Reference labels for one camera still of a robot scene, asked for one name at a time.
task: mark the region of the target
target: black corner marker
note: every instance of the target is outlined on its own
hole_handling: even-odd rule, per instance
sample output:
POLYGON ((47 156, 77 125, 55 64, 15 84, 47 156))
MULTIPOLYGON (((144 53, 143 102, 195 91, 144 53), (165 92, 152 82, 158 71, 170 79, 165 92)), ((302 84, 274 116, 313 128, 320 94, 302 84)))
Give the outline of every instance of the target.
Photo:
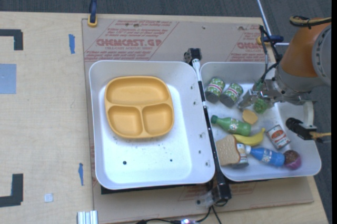
POLYGON ((12 191, 10 196, 0 197, 0 207, 21 205, 23 201, 23 174, 12 175, 12 191))
POLYGON ((23 50, 23 33, 20 29, 0 29, 0 36, 14 37, 14 50, 23 50))

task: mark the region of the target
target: green bottle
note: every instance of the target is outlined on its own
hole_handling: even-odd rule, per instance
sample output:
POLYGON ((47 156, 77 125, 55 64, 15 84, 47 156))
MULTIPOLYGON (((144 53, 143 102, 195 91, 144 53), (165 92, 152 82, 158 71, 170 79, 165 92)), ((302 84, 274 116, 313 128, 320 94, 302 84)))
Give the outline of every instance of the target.
POLYGON ((216 115, 213 115, 211 117, 211 123, 221 126, 225 131, 232 134, 249 136, 251 133, 252 126, 249 123, 241 122, 231 117, 219 118, 216 115))

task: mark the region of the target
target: robotic hand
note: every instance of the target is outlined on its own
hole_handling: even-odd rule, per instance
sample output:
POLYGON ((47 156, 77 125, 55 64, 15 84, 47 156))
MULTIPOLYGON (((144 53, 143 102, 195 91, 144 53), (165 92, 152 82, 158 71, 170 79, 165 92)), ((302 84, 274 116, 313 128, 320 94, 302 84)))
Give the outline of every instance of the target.
POLYGON ((300 29, 291 39, 282 58, 275 50, 272 38, 260 27, 260 41, 264 49, 264 40, 270 41, 276 63, 269 68, 266 63, 265 73, 243 96, 239 109, 254 105, 257 113, 263 113, 275 102, 304 105, 309 115, 300 124, 312 131, 313 106, 308 93, 316 86, 331 86, 331 18, 308 19, 293 16, 290 23, 300 29), (272 68, 275 68, 274 77, 265 79, 272 68))

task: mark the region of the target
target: blue bottle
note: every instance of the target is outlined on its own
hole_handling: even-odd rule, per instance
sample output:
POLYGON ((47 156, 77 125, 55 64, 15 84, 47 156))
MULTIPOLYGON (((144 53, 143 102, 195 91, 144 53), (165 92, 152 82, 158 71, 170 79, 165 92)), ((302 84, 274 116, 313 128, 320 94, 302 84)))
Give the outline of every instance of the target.
POLYGON ((277 167, 282 166, 285 160, 284 154, 263 147, 252 148, 250 145, 246 145, 246 154, 251 154, 257 160, 277 167))

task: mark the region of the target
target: water bottle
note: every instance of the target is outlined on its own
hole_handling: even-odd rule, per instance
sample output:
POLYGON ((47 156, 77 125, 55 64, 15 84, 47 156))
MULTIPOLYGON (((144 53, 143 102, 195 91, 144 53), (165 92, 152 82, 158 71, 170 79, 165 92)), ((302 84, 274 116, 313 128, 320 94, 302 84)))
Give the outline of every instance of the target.
POLYGON ((216 115, 213 115, 211 117, 211 123, 219 125, 225 131, 228 131, 231 134, 249 136, 251 133, 252 126, 249 123, 241 122, 231 117, 219 118, 216 115))
POLYGON ((246 145, 246 154, 251 154, 257 160, 277 167, 282 166, 285 161, 284 154, 263 147, 252 148, 250 145, 246 145))

